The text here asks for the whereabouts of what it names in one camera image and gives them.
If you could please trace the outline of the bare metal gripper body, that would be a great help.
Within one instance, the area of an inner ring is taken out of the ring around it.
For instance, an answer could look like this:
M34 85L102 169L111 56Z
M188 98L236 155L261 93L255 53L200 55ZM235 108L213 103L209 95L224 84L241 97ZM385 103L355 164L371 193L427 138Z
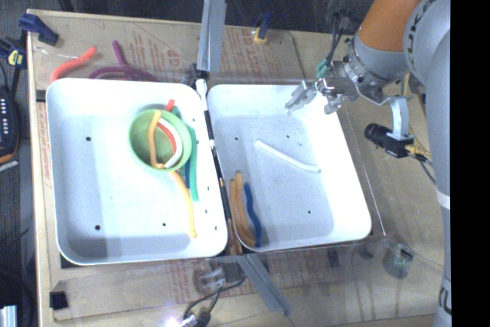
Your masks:
M384 92L387 81L371 73L359 60L322 60L316 66L317 90L329 104L344 104L362 97L374 104L390 100Z

